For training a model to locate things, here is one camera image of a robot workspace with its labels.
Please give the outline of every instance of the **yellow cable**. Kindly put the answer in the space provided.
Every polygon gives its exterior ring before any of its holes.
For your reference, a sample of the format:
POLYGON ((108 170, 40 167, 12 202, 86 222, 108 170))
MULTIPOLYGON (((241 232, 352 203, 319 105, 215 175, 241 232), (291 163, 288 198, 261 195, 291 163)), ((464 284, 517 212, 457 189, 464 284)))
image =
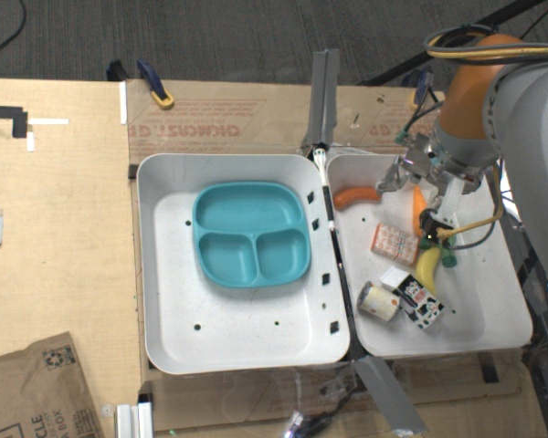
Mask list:
MULTIPOLYGON (((439 36, 436 36, 434 39, 432 39, 430 42, 428 42, 428 45, 433 47, 438 42, 438 40, 441 37, 444 37, 444 36, 446 36, 446 34, 441 34, 439 36)), ((483 37, 483 34, 478 33, 478 32, 470 32, 469 31, 468 33, 464 34, 463 36, 483 37)))
POLYGON ((465 50, 454 52, 436 52, 434 50, 427 50, 427 53, 434 58, 511 57, 548 55, 548 47, 492 48, 490 50, 465 50))
POLYGON ((466 232, 468 230, 481 227, 483 225, 491 224, 503 216, 503 204, 502 204, 503 198, 501 197, 501 189, 500 189, 500 172, 497 166, 493 167, 493 180, 495 181, 495 192, 497 194, 497 210, 495 212, 495 215, 493 215, 489 219, 485 219, 484 221, 479 221, 473 224, 464 225, 462 227, 458 227, 457 229, 444 229, 442 227, 439 227, 437 229, 437 237, 440 240, 448 240, 453 235, 460 234, 461 232, 466 232))

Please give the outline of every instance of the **metal bracket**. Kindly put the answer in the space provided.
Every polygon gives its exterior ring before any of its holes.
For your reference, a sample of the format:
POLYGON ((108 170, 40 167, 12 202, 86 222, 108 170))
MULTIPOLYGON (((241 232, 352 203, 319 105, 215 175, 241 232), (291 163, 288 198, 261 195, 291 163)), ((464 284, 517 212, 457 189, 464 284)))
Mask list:
POLYGON ((337 124, 337 78, 339 49, 315 52, 312 61, 311 112, 309 128, 300 146, 304 155, 314 147, 329 149, 337 124))
POLYGON ((384 179, 377 183, 375 189, 380 193, 396 192, 408 180, 418 183, 420 178, 427 178, 432 167, 432 162, 426 153, 427 147, 428 137, 418 134, 414 144, 406 149, 405 154, 395 157, 384 179))
POLYGON ((399 437, 412 436, 427 430, 384 359, 370 355, 356 361, 353 367, 394 434, 399 437))
POLYGON ((115 413, 115 438, 153 438, 153 404, 120 404, 115 413))

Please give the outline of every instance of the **white tape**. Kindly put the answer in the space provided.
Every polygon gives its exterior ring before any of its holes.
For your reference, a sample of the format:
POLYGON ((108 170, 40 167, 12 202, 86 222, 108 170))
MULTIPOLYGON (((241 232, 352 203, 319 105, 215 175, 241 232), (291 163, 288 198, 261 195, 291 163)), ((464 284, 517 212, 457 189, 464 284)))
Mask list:
POLYGON ((35 133, 31 130, 26 132, 26 150, 28 152, 35 150, 35 133))
POLYGON ((69 125, 69 119, 28 119, 29 125, 69 125))
POLYGON ((120 123, 122 125, 128 123, 128 95, 126 89, 126 81, 122 81, 120 83, 120 123))

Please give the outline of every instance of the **wooden table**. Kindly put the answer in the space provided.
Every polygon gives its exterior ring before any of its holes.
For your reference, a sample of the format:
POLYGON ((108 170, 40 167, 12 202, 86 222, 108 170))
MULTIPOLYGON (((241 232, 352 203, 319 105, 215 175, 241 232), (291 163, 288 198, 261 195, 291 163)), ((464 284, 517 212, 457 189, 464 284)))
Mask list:
MULTIPOLYGON (((12 138, 10 120, 0 120, 0 355, 68 330, 97 411, 135 403, 145 369, 134 260, 137 214, 119 85, 0 79, 0 105, 22 107, 29 118, 69 120, 35 126, 33 152, 25 140, 12 138)), ((519 394, 421 404, 430 429, 424 436, 547 436, 530 376, 523 365, 518 372, 519 394)), ((111 438, 113 419, 100 420, 111 438)), ((361 434, 385 426, 382 420, 378 411, 349 412, 322 436, 361 434)), ((279 429, 260 426, 186 434, 268 436, 279 429)))

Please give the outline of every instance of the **teal divided plate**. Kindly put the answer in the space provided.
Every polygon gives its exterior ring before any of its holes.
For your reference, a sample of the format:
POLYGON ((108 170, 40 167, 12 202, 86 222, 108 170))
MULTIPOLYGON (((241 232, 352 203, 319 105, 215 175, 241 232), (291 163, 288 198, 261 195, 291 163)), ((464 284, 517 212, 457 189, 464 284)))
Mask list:
POLYGON ((205 274, 225 287, 269 287, 299 279, 311 263, 297 196, 274 182, 205 188, 193 208, 195 250, 205 274))

